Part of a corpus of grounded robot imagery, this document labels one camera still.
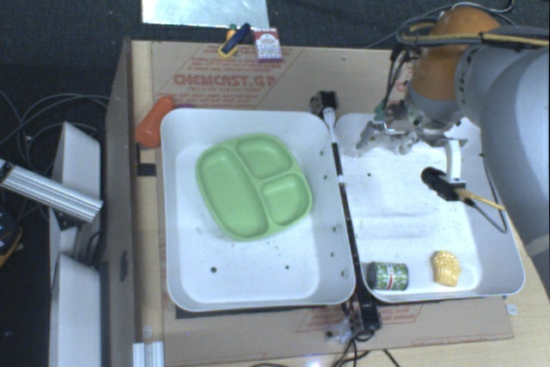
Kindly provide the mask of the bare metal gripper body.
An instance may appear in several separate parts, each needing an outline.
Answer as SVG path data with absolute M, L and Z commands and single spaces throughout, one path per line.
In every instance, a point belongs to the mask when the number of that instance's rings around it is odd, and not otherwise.
M 444 143 L 447 139 L 445 133 L 455 124 L 433 119 L 411 101 L 399 101 L 397 104 L 383 101 L 376 107 L 375 116 L 375 121 L 382 123 L 384 134 L 413 135 L 432 147 Z

